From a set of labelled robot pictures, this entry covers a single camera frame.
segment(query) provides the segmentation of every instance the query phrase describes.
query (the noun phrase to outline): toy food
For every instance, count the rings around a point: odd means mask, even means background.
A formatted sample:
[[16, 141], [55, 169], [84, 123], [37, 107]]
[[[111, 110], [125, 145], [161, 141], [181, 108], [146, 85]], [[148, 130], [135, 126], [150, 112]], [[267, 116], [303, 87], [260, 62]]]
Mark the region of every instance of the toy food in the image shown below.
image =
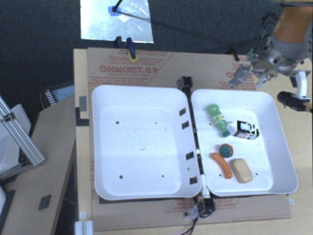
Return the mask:
[[228, 143], [224, 143], [220, 146], [220, 154], [223, 158], [229, 158], [234, 154], [234, 149]]
[[223, 170], [225, 178], [231, 179], [233, 177], [233, 174], [231, 173], [228, 163], [219, 153], [214, 152], [211, 155], [211, 158], [220, 165], [220, 167]]
[[226, 129], [226, 120], [221, 114], [220, 109], [217, 104], [210, 104], [206, 108], [207, 112], [210, 114], [215, 126], [222, 131], [223, 137], [228, 137], [230, 135], [229, 131]]
[[248, 183], [252, 180], [252, 173], [244, 159], [235, 159], [231, 167], [240, 183]]

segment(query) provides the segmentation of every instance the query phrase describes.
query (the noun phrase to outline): beige soap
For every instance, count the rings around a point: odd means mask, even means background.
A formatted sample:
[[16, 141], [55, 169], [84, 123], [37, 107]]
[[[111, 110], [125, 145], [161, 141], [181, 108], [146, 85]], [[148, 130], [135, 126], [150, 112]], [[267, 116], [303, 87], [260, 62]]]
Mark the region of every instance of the beige soap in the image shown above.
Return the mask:
[[244, 159], [235, 159], [231, 167], [240, 183], [248, 183], [252, 180], [252, 173]]

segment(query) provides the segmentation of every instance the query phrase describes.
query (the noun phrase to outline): hinged tray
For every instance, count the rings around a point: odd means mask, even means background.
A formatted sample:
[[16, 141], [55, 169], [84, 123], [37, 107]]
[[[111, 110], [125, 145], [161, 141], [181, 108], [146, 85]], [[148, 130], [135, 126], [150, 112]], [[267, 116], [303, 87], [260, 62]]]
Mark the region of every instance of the hinged tray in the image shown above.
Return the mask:
[[[217, 103], [227, 121], [260, 126], [253, 141], [223, 138], [206, 113]], [[273, 99], [266, 93], [197, 90], [192, 95], [205, 183], [218, 196], [290, 193], [297, 188], [287, 143]], [[108, 200], [191, 197], [201, 189], [186, 96], [177, 89], [103, 85], [92, 93], [95, 187]], [[230, 143], [253, 180], [223, 178], [210, 158]]]

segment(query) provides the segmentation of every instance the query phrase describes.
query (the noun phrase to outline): black clamp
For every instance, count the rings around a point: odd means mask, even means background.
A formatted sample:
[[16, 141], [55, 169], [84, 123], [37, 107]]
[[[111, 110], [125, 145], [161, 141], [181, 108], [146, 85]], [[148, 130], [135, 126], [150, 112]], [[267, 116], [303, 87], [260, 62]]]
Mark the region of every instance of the black clamp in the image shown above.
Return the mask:
[[[127, 38], [126, 43], [127, 43], [126, 48], [128, 49], [128, 57], [129, 57], [130, 61], [131, 62], [137, 62], [138, 56], [136, 55], [136, 51], [135, 51], [135, 47], [134, 47], [134, 43], [132, 41], [132, 38], [130, 38], [130, 37]], [[113, 47], [117, 48], [117, 49], [122, 47], [122, 37], [121, 36], [118, 36], [114, 40]]]
[[237, 62], [240, 60], [239, 57], [238, 57], [238, 55], [237, 55], [236, 50], [235, 50], [234, 48], [232, 48], [232, 47], [228, 49], [228, 51], [226, 52], [226, 54], [234, 55], [235, 61], [237, 61]]

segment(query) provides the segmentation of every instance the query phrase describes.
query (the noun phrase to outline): orange carrot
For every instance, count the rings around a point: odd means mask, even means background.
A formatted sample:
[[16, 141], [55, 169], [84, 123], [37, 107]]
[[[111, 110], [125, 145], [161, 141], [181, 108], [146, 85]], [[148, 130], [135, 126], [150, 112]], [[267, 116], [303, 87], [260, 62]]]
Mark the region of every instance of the orange carrot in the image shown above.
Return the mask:
[[228, 163], [225, 161], [225, 159], [219, 153], [214, 152], [211, 155], [211, 158], [221, 166], [221, 168], [224, 172], [225, 178], [227, 178], [227, 179], [232, 178], [233, 174], [231, 173], [231, 170], [230, 170]]

